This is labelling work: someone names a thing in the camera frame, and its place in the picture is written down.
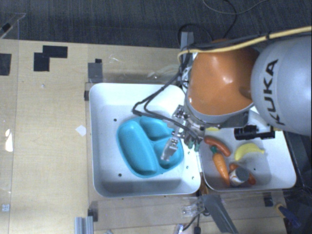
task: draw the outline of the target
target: blue plate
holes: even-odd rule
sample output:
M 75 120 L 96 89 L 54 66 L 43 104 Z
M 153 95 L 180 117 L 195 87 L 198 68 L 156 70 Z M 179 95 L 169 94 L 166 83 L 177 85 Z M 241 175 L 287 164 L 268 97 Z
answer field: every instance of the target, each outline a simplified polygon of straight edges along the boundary
M 162 120 L 145 116 L 133 118 L 119 126 L 118 147 L 133 174 L 142 178 L 153 177 L 171 170 L 183 160 L 180 142 L 178 150 L 168 161 L 160 158 L 172 130 Z

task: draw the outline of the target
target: banana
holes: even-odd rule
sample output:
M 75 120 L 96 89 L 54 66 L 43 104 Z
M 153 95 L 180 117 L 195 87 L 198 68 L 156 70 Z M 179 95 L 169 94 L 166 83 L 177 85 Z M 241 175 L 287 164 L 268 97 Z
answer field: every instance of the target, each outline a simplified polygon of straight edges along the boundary
M 234 159 L 236 161 L 240 160 L 243 156 L 245 156 L 247 153 L 253 153 L 253 152 L 260 152 L 264 153 L 264 150 L 260 149 L 256 144 L 254 143 L 247 143 L 243 144 L 240 147 L 238 147 L 234 153 Z

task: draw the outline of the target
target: can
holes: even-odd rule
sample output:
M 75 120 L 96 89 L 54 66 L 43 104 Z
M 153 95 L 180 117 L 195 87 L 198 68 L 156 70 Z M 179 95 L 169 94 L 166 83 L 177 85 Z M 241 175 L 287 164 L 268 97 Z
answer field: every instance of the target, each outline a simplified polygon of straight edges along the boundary
M 230 173 L 230 184 L 233 186 L 239 186 L 245 183 L 249 178 L 249 172 L 242 167 L 237 167 Z

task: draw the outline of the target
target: wooden table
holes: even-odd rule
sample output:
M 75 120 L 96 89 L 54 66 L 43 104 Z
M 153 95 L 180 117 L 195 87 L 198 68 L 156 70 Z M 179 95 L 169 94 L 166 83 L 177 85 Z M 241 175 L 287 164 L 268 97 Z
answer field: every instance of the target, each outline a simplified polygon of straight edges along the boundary
M 12 40 L 1 40 L 1 44 L 8 51 L 17 45 Z M 67 46 L 68 57 L 50 58 L 49 72 L 34 72 L 34 53 L 41 53 L 43 45 Z M 104 72 L 112 78 L 127 77 L 127 73 L 148 77 L 153 71 L 177 65 L 178 50 L 38 41 L 19 41 L 18 48 L 18 57 L 12 56 L 18 58 L 18 87 L 9 233 L 72 234 L 75 217 L 86 217 L 88 209 L 86 136 L 76 131 L 86 126 L 83 94 L 88 63 L 102 59 Z M 14 73 L 17 66 L 11 69 Z M 283 200 L 281 192 L 274 195 L 276 203 Z M 247 197 L 243 205 L 227 199 L 225 207 L 237 229 L 242 234 L 285 234 L 284 222 L 273 207 L 254 204 L 254 199 L 261 197 Z M 219 233 L 211 217 L 201 221 L 202 234 Z M 172 234 L 174 227 L 112 232 Z

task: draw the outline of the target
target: carrot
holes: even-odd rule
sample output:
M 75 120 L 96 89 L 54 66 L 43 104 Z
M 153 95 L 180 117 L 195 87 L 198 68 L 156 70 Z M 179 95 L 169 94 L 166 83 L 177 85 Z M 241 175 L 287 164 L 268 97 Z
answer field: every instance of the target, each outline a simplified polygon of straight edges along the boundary
M 226 157 L 231 155 L 229 148 L 218 139 L 212 138 L 210 136 L 205 136 L 204 142 L 208 145 L 216 146 Z
M 239 167 L 239 165 L 236 165 L 234 163 L 231 163 L 229 165 L 230 167 L 230 172 L 234 171 L 237 167 Z M 252 175 L 252 173 L 249 173 L 249 178 L 248 178 L 248 183 L 250 185 L 255 185 L 256 184 L 256 179 L 254 178 L 254 176 Z
M 216 146 L 212 146 L 210 150 L 214 153 L 213 154 L 213 161 L 216 169 L 220 173 L 221 177 L 223 178 L 224 182 L 227 186 L 230 186 L 230 177 L 228 173 L 228 169 L 222 154 L 217 153 Z

